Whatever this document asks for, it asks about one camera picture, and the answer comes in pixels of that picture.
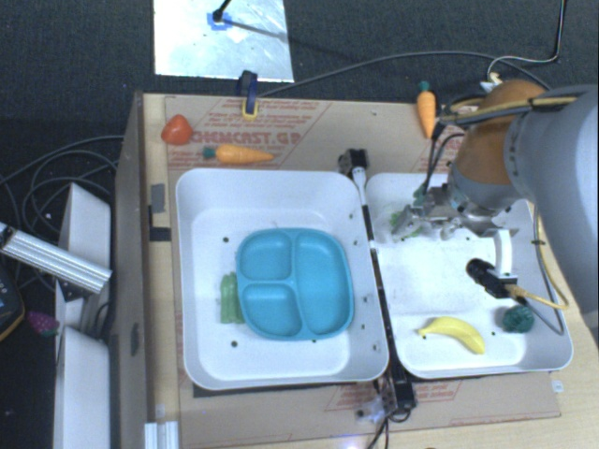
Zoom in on orange carrot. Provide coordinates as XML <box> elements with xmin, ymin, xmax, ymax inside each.
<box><xmin>201</xmin><ymin>143</ymin><xmax>275</xmax><ymax>166</ymax></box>
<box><xmin>416</xmin><ymin>80</ymin><xmax>438</xmax><ymax>140</ymax></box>

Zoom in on red toy pepper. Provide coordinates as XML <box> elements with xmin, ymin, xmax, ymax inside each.
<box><xmin>160</xmin><ymin>113</ymin><xmax>195</xmax><ymax>147</ymax></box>

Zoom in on black block with thin wires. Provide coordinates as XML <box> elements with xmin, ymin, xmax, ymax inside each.
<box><xmin>373</xmin><ymin>377</ymin><xmax>418</xmax><ymax>421</ymax></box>
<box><xmin>338</xmin><ymin>148</ymin><xmax>371</xmax><ymax>177</ymax></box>

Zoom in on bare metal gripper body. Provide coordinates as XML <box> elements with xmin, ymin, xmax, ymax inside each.
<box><xmin>417</xmin><ymin>185</ymin><xmax>503</xmax><ymax>233</ymax></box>

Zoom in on yellow banana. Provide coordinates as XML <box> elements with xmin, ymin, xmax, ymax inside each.
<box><xmin>416</xmin><ymin>315</ymin><xmax>487</xmax><ymax>356</ymax></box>

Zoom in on blue divided plate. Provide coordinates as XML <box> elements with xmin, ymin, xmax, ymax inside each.
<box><xmin>235</xmin><ymin>227</ymin><xmax>356</xmax><ymax>342</ymax></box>

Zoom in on thin black and white rod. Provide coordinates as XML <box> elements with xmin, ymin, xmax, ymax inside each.
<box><xmin>354</xmin><ymin>166</ymin><xmax>404</xmax><ymax>392</ymax></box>

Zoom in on purple toy grapes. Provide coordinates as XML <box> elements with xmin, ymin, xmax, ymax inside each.
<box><xmin>25</xmin><ymin>310</ymin><xmax>62</xmax><ymax>338</ymax></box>

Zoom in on pale green toy vegetable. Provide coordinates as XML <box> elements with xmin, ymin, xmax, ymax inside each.
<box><xmin>381</xmin><ymin>206</ymin><xmax>434</xmax><ymax>243</ymax></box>

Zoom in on white plastic tray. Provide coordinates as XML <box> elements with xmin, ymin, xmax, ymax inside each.
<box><xmin>175</xmin><ymin>167</ymin><xmax>391</xmax><ymax>391</ymax></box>
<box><xmin>364</xmin><ymin>171</ymin><xmax>575</xmax><ymax>380</ymax></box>

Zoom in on dark green broccoli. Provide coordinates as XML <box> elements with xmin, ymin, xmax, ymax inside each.
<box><xmin>502</xmin><ymin>304</ymin><xmax>536</xmax><ymax>334</ymax></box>

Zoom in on black cylinder on white bracket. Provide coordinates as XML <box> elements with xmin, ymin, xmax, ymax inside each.
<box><xmin>465</xmin><ymin>227</ymin><xmax>520</xmax><ymax>299</ymax></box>

